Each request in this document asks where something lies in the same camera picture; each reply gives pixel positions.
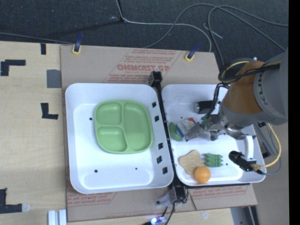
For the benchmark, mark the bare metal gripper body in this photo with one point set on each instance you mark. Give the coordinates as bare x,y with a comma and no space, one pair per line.
216,125

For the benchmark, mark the dull grey metal gripper finger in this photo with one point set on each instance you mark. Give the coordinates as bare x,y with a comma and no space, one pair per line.
194,132

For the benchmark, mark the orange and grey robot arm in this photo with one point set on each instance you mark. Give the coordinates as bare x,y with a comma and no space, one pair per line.
255,95

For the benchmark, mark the white packet with colour print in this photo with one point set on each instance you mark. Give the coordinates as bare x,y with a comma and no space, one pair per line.
186,125

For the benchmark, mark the green pea pod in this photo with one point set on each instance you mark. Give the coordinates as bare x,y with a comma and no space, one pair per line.
174,132

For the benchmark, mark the white plastic tray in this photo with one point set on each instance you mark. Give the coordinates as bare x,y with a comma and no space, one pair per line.
112,170
225,146

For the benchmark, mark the black can with silver end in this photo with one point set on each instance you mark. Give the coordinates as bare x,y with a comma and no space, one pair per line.
204,107

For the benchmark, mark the thin black rod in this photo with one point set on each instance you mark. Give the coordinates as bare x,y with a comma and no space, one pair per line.
167,135

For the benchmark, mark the tan bread slice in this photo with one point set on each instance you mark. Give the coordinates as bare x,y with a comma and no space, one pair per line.
189,162

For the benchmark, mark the green beans bunch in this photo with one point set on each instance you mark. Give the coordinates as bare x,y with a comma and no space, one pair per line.
213,160

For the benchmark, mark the orange ball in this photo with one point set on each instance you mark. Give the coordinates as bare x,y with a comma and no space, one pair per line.
202,174

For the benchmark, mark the green divided plate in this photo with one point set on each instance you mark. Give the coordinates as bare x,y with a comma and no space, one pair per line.
124,125

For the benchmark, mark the brown cardboard board red print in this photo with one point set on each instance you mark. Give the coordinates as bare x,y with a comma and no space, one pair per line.
93,64

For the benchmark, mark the black cylinder on white bracket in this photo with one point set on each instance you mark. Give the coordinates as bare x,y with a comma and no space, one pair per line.
241,159

